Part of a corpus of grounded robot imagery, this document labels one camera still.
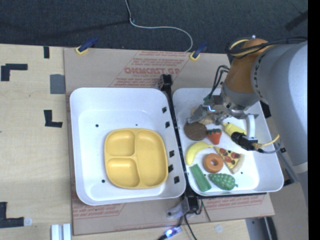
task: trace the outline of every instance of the yellow banana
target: yellow banana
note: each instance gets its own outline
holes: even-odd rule
[[[206,148],[213,148],[214,145],[213,144],[207,144],[204,141],[199,141],[196,142],[194,144],[192,144],[185,155],[185,162],[188,166],[192,165],[192,163],[194,162],[195,156],[198,152],[200,152],[201,150],[204,150]]]

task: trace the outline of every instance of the table surface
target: table surface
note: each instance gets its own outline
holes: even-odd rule
[[[0,65],[28,64],[28,71],[11,70],[0,81],[0,202],[7,202],[7,218],[31,218],[23,227],[1,228],[0,239],[50,239],[50,226],[72,224],[71,181],[66,95],[51,94],[50,75],[64,75],[62,47],[0,44]],[[54,122],[45,127],[44,110]],[[182,225],[174,239],[193,239]],[[192,224],[199,240],[250,239],[244,219]],[[72,236],[72,239],[158,239],[167,228],[137,229]]]

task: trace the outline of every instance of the cardboard box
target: cardboard box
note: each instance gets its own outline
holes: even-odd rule
[[[64,49],[67,126],[72,190],[73,234],[175,226],[167,209],[180,198],[90,206],[82,203],[75,189],[70,95],[81,87],[156,87],[162,74],[172,75],[172,92],[180,88],[211,88],[220,65],[229,66],[225,54],[203,53],[197,61],[186,52],[89,49],[78,55]],[[274,215],[269,194],[204,199],[204,210],[189,223],[206,223]]]

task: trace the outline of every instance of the pizza slice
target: pizza slice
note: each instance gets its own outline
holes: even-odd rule
[[[245,160],[245,155],[227,150],[221,147],[214,147],[219,156],[222,157],[224,164],[228,167],[232,174],[235,174],[241,168]]]

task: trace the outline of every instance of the yellow divided plate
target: yellow divided plate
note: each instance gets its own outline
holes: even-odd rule
[[[164,141],[149,129],[110,132],[104,141],[104,164],[109,180],[125,189],[155,188],[168,177]]]

